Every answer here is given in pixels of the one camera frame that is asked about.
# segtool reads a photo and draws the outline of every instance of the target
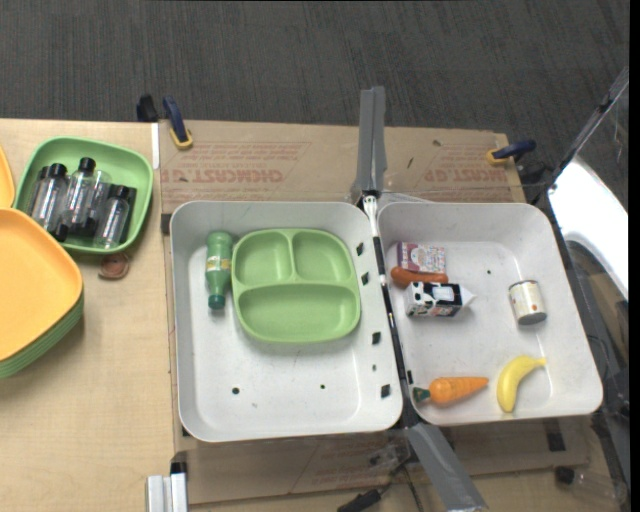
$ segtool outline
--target blue clamp handle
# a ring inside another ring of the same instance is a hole
[[[173,96],[165,96],[164,98],[162,98],[162,106],[169,116],[171,126],[173,127],[173,131],[175,132],[177,139],[180,142],[187,142],[190,137],[187,133],[187,129],[184,126],[182,114],[180,113],[180,109],[178,108],[176,100],[173,99]]]
[[[535,140],[521,140],[497,151],[492,151],[491,156],[495,160],[503,160],[510,156],[514,157],[515,160],[518,160],[522,155],[533,151],[536,147],[537,144]]]

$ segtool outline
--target white plastic tray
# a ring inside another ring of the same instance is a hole
[[[526,204],[392,203],[378,216],[387,270],[396,265],[396,243],[427,242],[446,250],[450,282],[476,295],[453,318],[409,318],[402,291],[390,285],[407,370],[427,387],[443,376],[480,375],[489,385],[449,407],[428,402],[419,415],[436,425],[589,414],[602,385],[548,219]],[[535,279],[548,318],[518,326],[508,288]],[[505,414],[496,399],[502,367],[520,354],[545,356],[521,383],[516,408]]]
[[[226,230],[237,239],[268,228],[330,231],[346,243],[357,275],[369,273],[367,285],[359,279],[362,313],[348,336],[318,344],[266,343],[244,333],[230,295],[222,312],[209,310],[209,232]],[[370,227],[360,210],[345,203],[191,202],[172,216],[171,248],[178,403],[190,434],[207,442],[242,441],[383,431],[398,420],[402,399],[393,346]]]

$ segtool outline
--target gray floor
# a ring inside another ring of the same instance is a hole
[[[0,0],[0,116],[134,121],[145,92],[185,118],[488,129],[561,159],[628,64],[629,0]]]

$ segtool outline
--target toy banana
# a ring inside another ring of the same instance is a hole
[[[498,377],[498,403],[504,412],[513,411],[520,381],[545,364],[547,360],[544,357],[536,359],[527,355],[518,356],[506,364]]]

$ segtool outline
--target tin can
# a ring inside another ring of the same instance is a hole
[[[511,306],[520,325],[532,325],[547,318],[540,286],[531,279],[519,281],[509,287]]]

